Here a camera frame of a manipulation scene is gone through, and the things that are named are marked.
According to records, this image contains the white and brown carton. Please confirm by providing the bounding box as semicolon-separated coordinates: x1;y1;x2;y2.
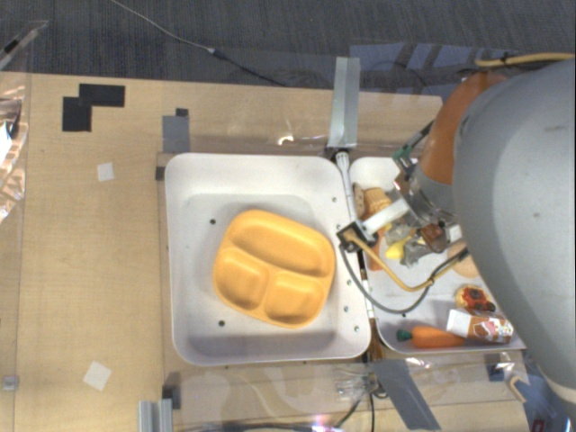
445;308;515;346

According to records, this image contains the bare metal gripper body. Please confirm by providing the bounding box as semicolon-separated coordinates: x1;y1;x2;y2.
392;178;453;254

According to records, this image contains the yellow banana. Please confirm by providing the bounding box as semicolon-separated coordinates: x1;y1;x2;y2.
384;236;427;261

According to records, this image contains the pale round bread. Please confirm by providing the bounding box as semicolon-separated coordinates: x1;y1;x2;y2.
447;240;482;280

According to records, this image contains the orange divided plate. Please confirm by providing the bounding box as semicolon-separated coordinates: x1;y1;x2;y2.
211;208;338;330

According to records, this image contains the orange carrot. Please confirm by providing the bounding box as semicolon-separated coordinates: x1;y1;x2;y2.
395;325;466;350

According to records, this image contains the orange sausage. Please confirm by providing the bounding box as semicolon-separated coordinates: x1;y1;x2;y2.
369;226;389;273

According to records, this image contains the thin black and white rod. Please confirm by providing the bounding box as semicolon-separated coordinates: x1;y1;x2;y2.
335;150;376;332

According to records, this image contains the pizza slice with dark toppings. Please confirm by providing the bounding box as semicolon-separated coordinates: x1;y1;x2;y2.
454;284;498;313

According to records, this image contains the white plastic tray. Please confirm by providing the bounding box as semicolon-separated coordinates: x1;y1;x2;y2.
348;156;527;356
164;152;373;367

